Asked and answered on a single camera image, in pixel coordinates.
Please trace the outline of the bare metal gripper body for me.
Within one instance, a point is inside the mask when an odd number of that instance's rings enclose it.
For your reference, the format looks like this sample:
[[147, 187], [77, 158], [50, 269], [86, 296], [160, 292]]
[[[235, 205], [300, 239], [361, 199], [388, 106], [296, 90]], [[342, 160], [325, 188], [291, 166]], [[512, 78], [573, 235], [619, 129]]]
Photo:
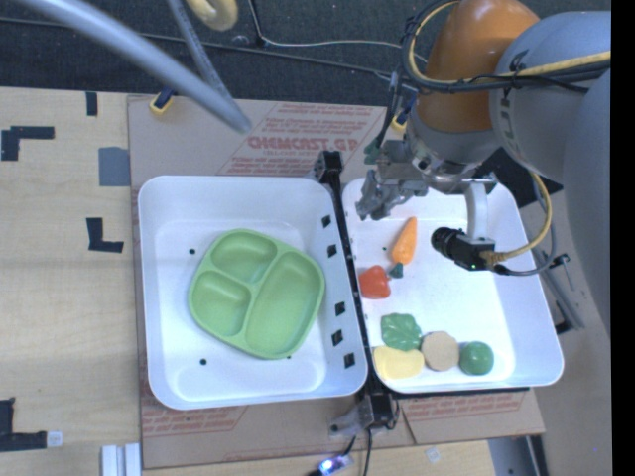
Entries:
[[423, 196], [429, 189], [454, 193], [480, 162], [442, 158], [421, 142], [386, 141], [376, 160], [376, 182], [401, 196]]

